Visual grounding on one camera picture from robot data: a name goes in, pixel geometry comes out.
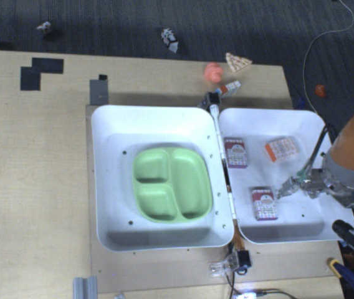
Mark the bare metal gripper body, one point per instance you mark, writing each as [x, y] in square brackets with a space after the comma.
[319, 183]

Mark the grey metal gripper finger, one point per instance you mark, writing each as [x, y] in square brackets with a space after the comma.
[293, 183]
[284, 192]

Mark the red printed carton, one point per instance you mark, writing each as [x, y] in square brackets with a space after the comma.
[264, 204]
[235, 153]

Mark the white plastic tray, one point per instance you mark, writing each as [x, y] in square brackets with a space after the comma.
[114, 179]
[292, 226]

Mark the orange and white carton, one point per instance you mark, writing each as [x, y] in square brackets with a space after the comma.
[281, 149]

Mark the thin black and white rod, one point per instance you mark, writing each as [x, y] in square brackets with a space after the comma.
[219, 132]

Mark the small red block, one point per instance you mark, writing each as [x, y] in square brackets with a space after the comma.
[320, 91]

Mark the green divided plate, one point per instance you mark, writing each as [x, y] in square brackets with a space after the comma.
[189, 179]

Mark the red and white carton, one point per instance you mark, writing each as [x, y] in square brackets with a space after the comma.
[228, 89]

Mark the toy pizza slice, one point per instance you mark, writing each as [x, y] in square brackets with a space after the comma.
[236, 61]

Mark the pink toy shrimp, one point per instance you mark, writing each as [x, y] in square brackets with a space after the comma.
[213, 72]

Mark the black and white carton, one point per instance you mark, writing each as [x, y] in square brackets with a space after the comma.
[169, 40]

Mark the small white printed carton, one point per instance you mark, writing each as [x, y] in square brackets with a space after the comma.
[44, 27]

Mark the black cylinder on white bracket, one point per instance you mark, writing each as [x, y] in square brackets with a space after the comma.
[348, 230]

